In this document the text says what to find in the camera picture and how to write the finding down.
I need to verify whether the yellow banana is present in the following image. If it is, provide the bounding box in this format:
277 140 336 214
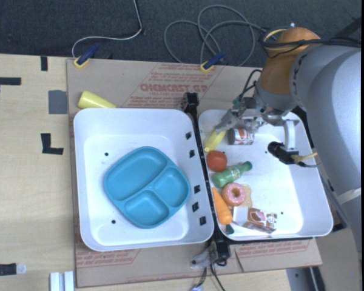
203 129 227 153

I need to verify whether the pink doughnut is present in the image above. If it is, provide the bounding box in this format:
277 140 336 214
221 182 246 207

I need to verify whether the red tomato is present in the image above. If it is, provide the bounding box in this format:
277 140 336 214
206 150 229 173

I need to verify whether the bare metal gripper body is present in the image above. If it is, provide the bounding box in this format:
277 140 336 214
232 96 289 131

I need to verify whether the orange carrot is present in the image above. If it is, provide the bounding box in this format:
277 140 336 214
211 187 235 235

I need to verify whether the blue divided plate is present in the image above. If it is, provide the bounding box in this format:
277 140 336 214
103 145 192 230

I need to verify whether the brown and white carton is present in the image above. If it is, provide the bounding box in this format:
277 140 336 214
231 206 278 235

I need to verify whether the yellow cone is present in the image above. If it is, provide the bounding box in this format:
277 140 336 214
76 90 117 110

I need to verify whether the brown cardboard board red print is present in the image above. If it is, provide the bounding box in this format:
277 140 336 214
66 58 323 289

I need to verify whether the orange and white can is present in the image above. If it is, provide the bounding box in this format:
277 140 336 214
227 127 255 146

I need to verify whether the thin black rod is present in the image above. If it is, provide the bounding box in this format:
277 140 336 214
189 107 221 243

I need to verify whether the green bottle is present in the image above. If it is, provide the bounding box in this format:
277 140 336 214
211 161 254 189

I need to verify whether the white plastic tray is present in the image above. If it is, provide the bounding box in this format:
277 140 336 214
73 107 215 252
197 109 334 242

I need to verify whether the tan bread slice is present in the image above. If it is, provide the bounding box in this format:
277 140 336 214
229 184 254 209

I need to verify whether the black cylinder on white bracket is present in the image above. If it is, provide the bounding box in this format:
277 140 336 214
267 118 301 166

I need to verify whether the black block with thin wires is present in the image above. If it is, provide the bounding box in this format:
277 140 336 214
213 239 232 261
183 92 200 114

